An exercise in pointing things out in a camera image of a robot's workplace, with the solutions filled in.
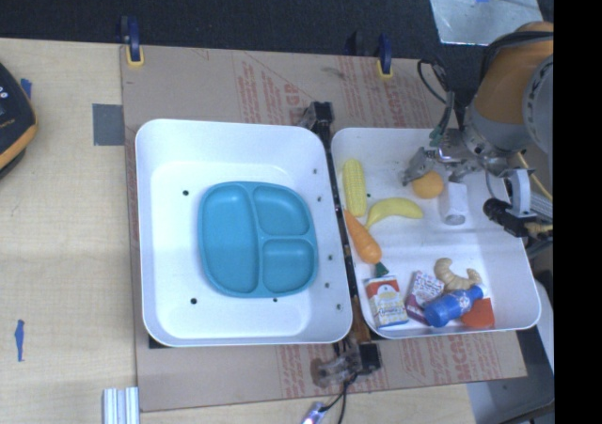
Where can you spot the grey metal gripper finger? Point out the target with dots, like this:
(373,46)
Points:
(462,171)
(420,163)

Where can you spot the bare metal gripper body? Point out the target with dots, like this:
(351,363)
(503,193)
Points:
(463,149)

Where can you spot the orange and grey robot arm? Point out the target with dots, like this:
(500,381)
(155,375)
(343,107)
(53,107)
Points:
(508,83)

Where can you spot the orange ball fruit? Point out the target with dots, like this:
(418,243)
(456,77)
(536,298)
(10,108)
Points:
(428,185)

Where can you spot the white can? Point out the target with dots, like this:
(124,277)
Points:
(454,201)

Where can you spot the yellow banana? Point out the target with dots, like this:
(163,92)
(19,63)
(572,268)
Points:
(395,208)

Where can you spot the yellow corn cob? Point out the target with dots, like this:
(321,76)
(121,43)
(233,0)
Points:
(354,187)

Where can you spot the white plastic tray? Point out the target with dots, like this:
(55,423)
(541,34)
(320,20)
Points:
(174,234)
(437,243)

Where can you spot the orange carrot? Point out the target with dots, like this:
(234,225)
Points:
(364,241)

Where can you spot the beige croissant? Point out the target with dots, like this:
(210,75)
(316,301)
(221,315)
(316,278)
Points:
(454,278)

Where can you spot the purple and white packet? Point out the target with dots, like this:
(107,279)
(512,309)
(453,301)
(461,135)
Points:
(423,290)

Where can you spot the thin black rod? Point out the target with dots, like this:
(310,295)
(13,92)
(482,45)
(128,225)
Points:
(349,267)

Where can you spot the blue bottle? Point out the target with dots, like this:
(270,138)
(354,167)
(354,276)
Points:
(449,309)

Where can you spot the red and white carton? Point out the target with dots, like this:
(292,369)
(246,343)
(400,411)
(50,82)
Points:
(385,302)

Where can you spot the red cube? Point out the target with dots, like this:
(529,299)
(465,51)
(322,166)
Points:
(480,316)

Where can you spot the blue divided plate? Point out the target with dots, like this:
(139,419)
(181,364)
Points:
(230,239)

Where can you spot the brown cardboard board red print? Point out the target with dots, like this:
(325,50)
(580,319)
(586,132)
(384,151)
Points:
(211,83)

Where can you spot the black cylinder on white bracket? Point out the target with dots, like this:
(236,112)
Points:
(508,217)

